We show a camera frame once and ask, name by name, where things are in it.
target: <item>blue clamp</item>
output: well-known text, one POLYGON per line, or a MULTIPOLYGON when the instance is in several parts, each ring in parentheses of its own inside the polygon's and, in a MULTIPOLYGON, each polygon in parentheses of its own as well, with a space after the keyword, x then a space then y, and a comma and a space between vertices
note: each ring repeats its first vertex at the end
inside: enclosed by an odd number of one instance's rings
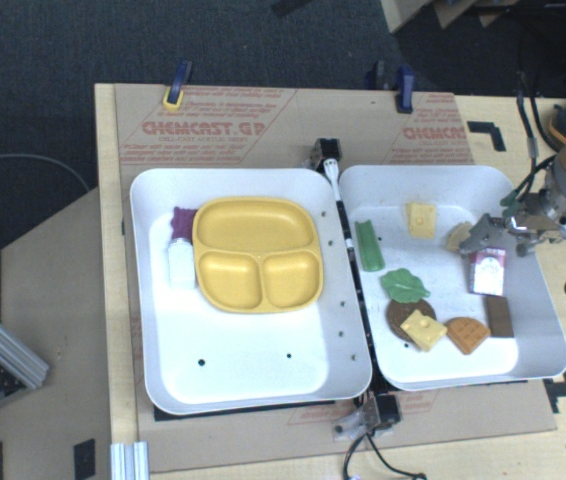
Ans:
POLYGON ((172 82, 172 87, 168 87, 165 91, 165 96, 163 96, 163 107, 165 110, 175 112, 179 109, 181 101, 183 100, 182 87, 189 81, 191 72, 192 62, 181 59, 179 61, 179 67, 176 70, 174 82, 172 82))
POLYGON ((412 91, 414 89, 414 71, 407 64, 403 64, 396 72, 396 110, 400 114, 411 114, 412 91))

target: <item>brown toy bread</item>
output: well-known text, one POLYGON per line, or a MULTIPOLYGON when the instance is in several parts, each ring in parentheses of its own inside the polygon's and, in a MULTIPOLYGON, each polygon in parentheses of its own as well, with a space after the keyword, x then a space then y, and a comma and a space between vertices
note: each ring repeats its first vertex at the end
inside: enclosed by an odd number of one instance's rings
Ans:
POLYGON ((399 338, 409 343, 414 343, 414 340, 401 329, 401 324, 407 320, 407 317, 410 316, 415 309, 418 309, 423 315, 436 320, 434 309, 423 299, 418 302, 396 302, 392 300, 387 308, 387 321, 390 324, 390 329, 392 329, 392 332, 399 338))
POLYGON ((460 316, 446 324, 447 335, 464 354, 471 354, 490 336, 490 329, 475 318, 460 316))

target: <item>green leaf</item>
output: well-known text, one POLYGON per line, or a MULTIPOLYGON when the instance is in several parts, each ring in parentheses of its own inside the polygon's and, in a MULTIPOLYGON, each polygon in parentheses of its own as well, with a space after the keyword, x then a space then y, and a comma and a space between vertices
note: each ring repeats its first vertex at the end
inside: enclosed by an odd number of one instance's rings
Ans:
POLYGON ((389 271, 381 277, 381 285, 396 302, 418 302, 430 295, 423 282, 406 268, 389 271))

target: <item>white tray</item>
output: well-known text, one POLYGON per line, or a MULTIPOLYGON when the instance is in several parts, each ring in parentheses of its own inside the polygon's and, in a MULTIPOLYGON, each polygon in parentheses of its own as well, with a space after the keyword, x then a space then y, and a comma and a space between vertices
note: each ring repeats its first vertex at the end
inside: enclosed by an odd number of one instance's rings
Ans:
POLYGON ((130 190, 145 383, 176 415, 355 398, 372 366, 342 229, 327 180, 307 169, 151 169, 130 190), (304 207, 324 265, 318 300, 287 313, 237 314, 168 283, 174 207, 267 196, 304 207))
POLYGON ((403 267, 431 292, 426 300, 438 321, 470 316, 487 324, 484 297, 468 291, 467 260, 446 250, 445 243, 457 224, 474 223, 486 212, 500 216, 499 201, 512 190, 501 172, 484 166, 355 166, 343 172, 340 187, 351 229, 370 219, 381 238, 385 269, 360 276, 379 369, 390 383, 415 391, 548 378, 565 370, 566 341, 538 260, 534 254, 518 257, 507 234, 497 246, 506 249, 504 296, 514 338, 488 338, 464 355, 444 337, 423 352, 397 337, 386 319, 389 297, 380 278, 403 267), (410 202, 436 206, 433 239, 410 236, 410 202))

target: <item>brown round cookie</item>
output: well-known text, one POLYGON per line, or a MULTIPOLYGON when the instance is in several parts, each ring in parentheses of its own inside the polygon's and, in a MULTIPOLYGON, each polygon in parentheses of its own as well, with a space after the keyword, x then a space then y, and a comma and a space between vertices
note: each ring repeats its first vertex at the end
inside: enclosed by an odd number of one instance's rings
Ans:
POLYGON ((421 313, 429 316, 433 320, 436 320, 436 313, 432 306, 425 300, 421 299, 418 302, 397 302, 395 300, 390 301, 387 307, 387 321, 390 324, 390 329, 399 338, 410 343, 414 343, 412 338, 401 329, 401 324, 405 322, 408 316, 410 316, 415 309, 418 309, 421 313))

